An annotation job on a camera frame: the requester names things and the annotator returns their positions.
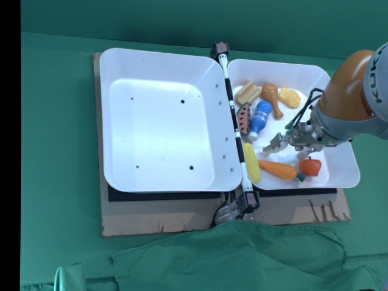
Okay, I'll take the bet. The orange toy bell pepper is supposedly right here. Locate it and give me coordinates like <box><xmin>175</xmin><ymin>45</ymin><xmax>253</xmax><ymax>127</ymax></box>
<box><xmin>299</xmin><ymin>156</ymin><xmax>323</xmax><ymax>178</ymax></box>

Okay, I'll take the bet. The green cloth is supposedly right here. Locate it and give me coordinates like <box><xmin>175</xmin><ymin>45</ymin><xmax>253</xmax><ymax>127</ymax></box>
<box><xmin>20</xmin><ymin>219</ymin><xmax>388</xmax><ymax>291</ymax></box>

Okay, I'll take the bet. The long yellow toy corn cob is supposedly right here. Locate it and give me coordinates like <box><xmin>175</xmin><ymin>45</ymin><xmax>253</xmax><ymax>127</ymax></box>
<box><xmin>242</xmin><ymin>142</ymin><xmax>262</xmax><ymax>185</ymax></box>

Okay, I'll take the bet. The blue plastic bottle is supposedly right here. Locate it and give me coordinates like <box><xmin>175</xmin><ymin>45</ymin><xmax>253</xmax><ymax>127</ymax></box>
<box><xmin>247</xmin><ymin>100</ymin><xmax>273</xmax><ymax>142</ymax></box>

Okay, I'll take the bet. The short yellow toy corn piece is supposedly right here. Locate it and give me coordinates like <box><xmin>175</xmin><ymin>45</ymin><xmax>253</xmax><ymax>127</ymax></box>
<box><xmin>278</xmin><ymin>87</ymin><xmax>302</xmax><ymax>110</ymax></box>

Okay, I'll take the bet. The orange toy carrot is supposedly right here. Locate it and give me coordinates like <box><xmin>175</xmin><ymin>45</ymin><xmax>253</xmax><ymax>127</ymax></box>
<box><xmin>257</xmin><ymin>159</ymin><xmax>307</xmax><ymax>182</ymax></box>

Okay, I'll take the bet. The tan toy bread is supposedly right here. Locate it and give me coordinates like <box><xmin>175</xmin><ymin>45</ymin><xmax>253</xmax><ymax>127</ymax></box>
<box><xmin>234</xmin><ymin>81</ymin><xmax>263</xmax><ymax>107</ymax></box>

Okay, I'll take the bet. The black block with wires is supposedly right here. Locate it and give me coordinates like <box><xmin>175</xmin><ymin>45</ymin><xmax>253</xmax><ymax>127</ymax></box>
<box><xmin>209</xmin><ymin>41</ymin><xmax>230</xmax><ymax>61</ymax></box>
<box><xmin>235</xmin><ymin>190</ymin><xmax>261</xmax><ymax>215</ymax></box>

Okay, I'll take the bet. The brown cardboard board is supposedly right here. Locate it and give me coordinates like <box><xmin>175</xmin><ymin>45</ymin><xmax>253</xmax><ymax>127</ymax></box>
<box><xmin>92</xmin><ymin>52</ymin><xmax>352</xmax><ymax>238</ymax></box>

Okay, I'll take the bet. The brown toy chicken drumstick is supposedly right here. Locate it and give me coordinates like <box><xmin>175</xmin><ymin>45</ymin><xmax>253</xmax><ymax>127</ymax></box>
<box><xmin>261</xmin><ymin>82</ymin><xmax>284</xmax><ymax>120</ymax></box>

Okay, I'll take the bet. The toy watermelon slice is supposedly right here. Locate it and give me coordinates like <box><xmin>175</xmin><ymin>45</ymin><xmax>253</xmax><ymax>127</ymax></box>
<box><xmin>236</xmin><ymin>102</ymin><xmax>252</xmax><ymax>136</ymax></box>

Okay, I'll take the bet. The black and white thin rod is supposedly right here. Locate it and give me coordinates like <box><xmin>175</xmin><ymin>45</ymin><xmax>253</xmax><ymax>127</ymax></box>
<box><xmin>218</xmin><ymin>53</ymin><xmax>254</xmax><ymax>194</ymax></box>

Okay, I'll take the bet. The white plastic tray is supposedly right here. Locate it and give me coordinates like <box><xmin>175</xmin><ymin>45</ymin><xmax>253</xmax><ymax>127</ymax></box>
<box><xmin>99</xmin><ymin>47</ymin><xmax>244</xmax><ymax>193</ymax></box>
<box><xmin>226</xmin><ymin>58</ymin><xmax>361</xmax><ymax>192</ymax></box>

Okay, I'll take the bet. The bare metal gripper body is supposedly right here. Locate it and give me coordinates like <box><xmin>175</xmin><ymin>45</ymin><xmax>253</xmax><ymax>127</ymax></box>
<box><xmin>286</xmin><ymin>121</ymin><xmax>338</xmax><ymax>152</ymax></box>

